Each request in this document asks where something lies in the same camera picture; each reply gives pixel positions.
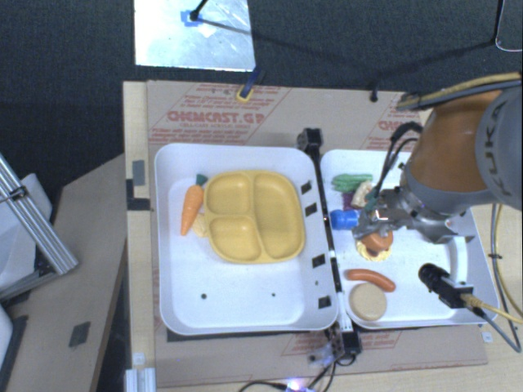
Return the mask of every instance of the aluminum rail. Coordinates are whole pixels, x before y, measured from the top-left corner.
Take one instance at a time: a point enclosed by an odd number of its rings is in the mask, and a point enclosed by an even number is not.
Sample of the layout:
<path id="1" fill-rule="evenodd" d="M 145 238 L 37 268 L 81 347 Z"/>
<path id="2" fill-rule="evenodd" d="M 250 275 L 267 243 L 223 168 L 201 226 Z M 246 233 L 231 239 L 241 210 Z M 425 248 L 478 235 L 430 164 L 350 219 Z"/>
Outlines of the aluminum rail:
<path id="1" fill-rule="evenodd" d="M 1 154 L 0 200 L 9 205 L 57 274 L 65 274 L 78 265 Z"/>

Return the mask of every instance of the toy sausage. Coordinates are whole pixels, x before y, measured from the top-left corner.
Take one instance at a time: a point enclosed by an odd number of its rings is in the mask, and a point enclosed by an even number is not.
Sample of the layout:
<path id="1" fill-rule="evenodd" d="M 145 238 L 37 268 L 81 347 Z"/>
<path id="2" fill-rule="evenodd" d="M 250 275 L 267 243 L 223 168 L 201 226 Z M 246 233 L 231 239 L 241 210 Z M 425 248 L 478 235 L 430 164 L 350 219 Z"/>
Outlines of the toy sausage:
<path id="1" fill-rule="evenodd" d="M 367 269 L 351 269 L 345 272 L 347 280 L 362 280 L 370 282 L 383 289 L 385 292 L 393 292 L 396 289 L 396 284 L 389 278 L 383 276 L 378 272 Z"/>

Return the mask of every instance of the white wire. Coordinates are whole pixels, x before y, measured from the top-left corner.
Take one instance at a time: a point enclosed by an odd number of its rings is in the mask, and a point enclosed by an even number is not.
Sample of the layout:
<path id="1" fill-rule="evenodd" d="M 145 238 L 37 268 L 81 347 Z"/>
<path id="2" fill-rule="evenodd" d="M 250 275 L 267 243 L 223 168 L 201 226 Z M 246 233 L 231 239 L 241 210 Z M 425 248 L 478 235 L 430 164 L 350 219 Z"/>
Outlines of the white wire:
<path id="1" fill-rule="evenodd" d="M 503 12 L 505 11 L 505 0 L 503 0 L 501 2 L 501 11 L 499 12 L 499 22 L 498 22 L 498 25 L 501 24 L 501 21 L 503 19 Z M 504 51 L 504 52 L 522 52 L 523 51 L 523 48 L 522 49 L 508 49 L 508 48 L 503 48 L 501 46 L 501 42 L 499 41 L 499 27 L 498 27 L 498 30 L 496 30 L 496 38 L 494 39 L 494 43 L 496 45 L 496 48 L 498 48 L 499 50 L 501 51 Z"/>

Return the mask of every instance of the blue object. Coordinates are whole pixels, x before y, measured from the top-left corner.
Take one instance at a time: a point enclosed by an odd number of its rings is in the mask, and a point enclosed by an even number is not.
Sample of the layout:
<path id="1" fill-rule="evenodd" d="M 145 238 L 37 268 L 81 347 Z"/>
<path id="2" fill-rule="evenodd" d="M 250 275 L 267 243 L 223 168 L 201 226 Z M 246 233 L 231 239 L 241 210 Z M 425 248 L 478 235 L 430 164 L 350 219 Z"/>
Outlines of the blue object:
<path id="1" fill-rule="evenodd" d="M 254 84 L 258 76 L 262 71 L 258 67 L 254 67 L 253 71 L 249 74 L 247 82 L 244 85 L 244 88 L 239 92 L 239 98 L 246 99 L 250 91 L 253 89 Z"/>
<path id="2" fill-rule="evenodd" d="M 185 26 L 189 27 L 195 27 L 201 25 L 203 22 L 201 20 L 194 20 L 192 21 L 190 19 L 190 10 L 185 10 L 180 12 L 181 21 Z"/>
<path id="3" fill-rule="evenodd" d="M 358 225 L 360 211 L 342 211 L 337 209 L 330 212 L 330 225 L 333 229 L 351 229 Z"/>

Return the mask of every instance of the blue cup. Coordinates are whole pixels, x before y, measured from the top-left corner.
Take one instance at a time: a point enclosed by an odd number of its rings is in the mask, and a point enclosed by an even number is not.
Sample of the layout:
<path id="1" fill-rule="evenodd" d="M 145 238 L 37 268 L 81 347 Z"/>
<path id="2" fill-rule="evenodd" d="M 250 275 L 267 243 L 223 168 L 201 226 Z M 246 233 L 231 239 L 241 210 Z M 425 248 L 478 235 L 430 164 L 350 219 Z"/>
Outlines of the blue cup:
<path id="1" fill-rule="evenodd" d="M 358 225 L 360 211 L 342 211 L 337 209 L 330 212 L 330 225 L 333 229 L 351 229 Z"/>

